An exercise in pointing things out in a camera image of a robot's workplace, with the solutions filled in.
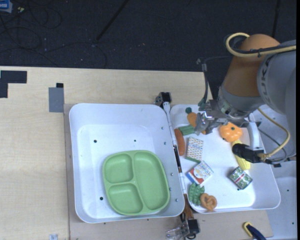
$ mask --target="white tray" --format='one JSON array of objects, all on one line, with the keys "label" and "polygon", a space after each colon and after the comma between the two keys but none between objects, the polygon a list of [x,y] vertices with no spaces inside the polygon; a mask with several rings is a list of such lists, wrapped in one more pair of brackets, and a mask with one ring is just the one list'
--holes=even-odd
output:
[{"label": "white tray", "polygon": [[[171,108],[170,116],[174,129],[189,125],[185,111],[187,107],[190,107],[195,113],[198,112],[197,105],[178,104]],[[265,210],[279,206],[280,192],[269,164],[252,163],[251,168],[246,171],[252,177],[252,182],[245,189],[238,190],[236,184],[228,178],[228,175],[238,166],[238,163],[232,153],[231,144],[221,138],[219,129],[214,128],[212,133],[207,135],[202,133],[200,135],[195,133],[186,135],[184,136],[185,143],[187,143],[190,136],[204,141],[202,159],[214,172],[207,179],[204,187],[207,194],[213,195],[217,199],[216,213]],[[240,140],[244,144],[249,144],[247,129],[243,128]],[[185,159],[185,155],[180,156],[180,163],[185,175],[197,165],[196,162]],[[190,185],[191,181],[185,177],[187,190],[189,190]],[[201,205],[191,205],[191,207],[198,213],[208,213]]]},{"label": "white tray", "polygon": [[[153,104],[74,105],[69,112],[74,202],[78,217],[87,223],[175,217],[185,200],[166,113]],[[164,167],[170,200],[160,211],[143,215],[115,212],[107,199],[102,176],[104,160],[114,153],[147,150]]]}]

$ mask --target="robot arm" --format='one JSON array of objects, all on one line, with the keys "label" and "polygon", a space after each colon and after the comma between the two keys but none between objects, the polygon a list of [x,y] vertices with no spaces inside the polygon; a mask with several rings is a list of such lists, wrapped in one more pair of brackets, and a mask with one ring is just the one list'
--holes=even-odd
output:
[{"label": "robot arm", "polygon": [[[243,36],[239,49],[230,41]],[[264,162],[269,157],[259,145],[260,122],[248,121],[249,114],[267,104],[274,111],[286,115],[294,150],[296,151],[296,41],[280,44],[264,34],[230,35],[226,40],[228,51],[234,55],[216,100],[199,102],[195,132],[206,134],[220,124],[232,122],[246,127],[248,145],[235,144],[232,151],[249,162]]]}]

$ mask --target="green can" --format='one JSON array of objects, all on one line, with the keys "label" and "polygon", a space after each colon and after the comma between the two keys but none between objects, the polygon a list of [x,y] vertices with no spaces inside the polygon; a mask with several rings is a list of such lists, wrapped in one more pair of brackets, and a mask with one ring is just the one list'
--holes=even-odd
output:
[{"label": "green can", "polygon": [[235,168],[228,177],[241,190],[244,190],[252,182],[252,178],[240,166]]}]

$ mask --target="green divided plate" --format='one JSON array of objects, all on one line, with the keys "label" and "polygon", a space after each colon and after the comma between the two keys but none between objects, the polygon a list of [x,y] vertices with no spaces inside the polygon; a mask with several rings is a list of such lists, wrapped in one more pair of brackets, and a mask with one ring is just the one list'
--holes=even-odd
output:
[{"label": "green divided plate", "polygon": [[132,150],[108,156],[102,165],[103,182],[111,207],[122,215],[143,215],[162,210],[170,190],[158,156]]}]

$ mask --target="table surface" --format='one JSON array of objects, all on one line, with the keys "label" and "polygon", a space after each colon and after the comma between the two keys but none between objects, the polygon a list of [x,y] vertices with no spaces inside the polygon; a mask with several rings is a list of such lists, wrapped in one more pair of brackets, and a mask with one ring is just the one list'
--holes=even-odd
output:
[{"label": "table surface", "polygon": [[[144,71],[0,66],[27,71],[26,83],[9,83],[0,98],[0,240],[165,239],[179,217],[70,226],[64,113],[49,112],[49,88],[63,83],[64,103],[152,104],[170,92],[171,105],[197,104],[204,95],[202,72]],[[212,99],[209,90],[208,99]],[[266,237],[273,235],[265,210],[195,213],[196,239],[251,239],[243,230],[251,222]]]}]

